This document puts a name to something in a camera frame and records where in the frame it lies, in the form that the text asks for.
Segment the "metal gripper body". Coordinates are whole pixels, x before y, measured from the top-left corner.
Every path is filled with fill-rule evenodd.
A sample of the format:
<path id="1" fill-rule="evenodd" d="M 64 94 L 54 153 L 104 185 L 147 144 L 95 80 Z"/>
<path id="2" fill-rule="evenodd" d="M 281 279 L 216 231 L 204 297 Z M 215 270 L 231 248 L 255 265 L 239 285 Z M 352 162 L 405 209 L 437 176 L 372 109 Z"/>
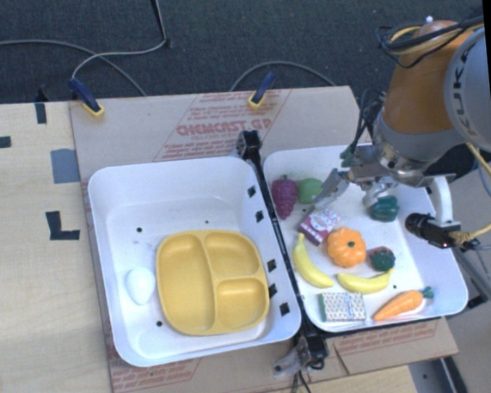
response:
<path id="1" fill-rule="evenodd" d="M 348 159 L 348 180 L 356 184 L 400 183 L 426 187 L 434 179 L 425 161 L 409 159 L 390 145 L 360 144 Z"/>

